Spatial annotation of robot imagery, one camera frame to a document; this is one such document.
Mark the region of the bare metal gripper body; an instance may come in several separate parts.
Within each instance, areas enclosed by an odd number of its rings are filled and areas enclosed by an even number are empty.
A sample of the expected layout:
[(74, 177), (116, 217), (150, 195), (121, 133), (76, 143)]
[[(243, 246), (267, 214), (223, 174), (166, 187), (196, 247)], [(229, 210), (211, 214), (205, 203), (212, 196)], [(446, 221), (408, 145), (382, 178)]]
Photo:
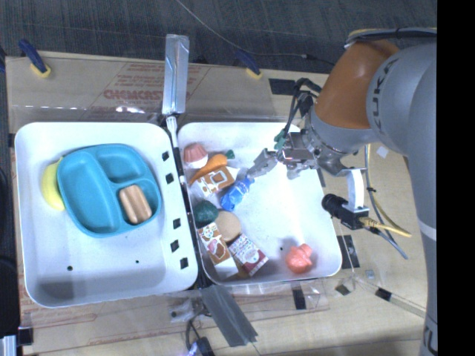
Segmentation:
[(289, 132), (280, 149), (280, 162), (286, 166), (288, 179), (295, 179), (302, 171), (322, 169), (334, 177), (343, 177), (349, 168), (342, 164), (346, 156), (309, 131)]

